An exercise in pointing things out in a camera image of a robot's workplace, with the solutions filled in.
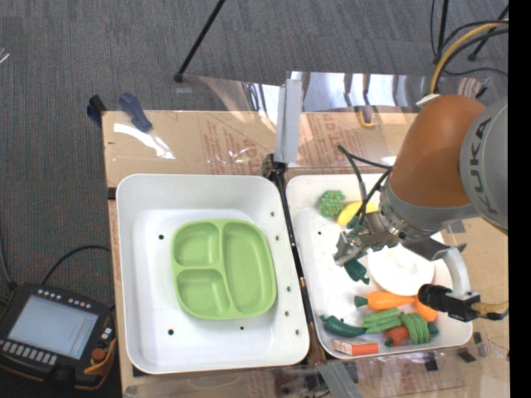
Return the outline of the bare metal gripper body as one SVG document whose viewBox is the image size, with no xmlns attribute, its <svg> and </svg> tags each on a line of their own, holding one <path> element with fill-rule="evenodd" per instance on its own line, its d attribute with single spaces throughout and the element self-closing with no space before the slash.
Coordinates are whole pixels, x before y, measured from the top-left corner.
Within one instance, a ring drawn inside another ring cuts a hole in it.
<svg viewBox="0 0 531 398">
<path fill-rule="evenodd" d="M 353 248 L 358 254 L 392 248 L 399 243 L 397 235 L 384 223 L 378 211 L 355 216 L 351 233 Z"/>
</svg>

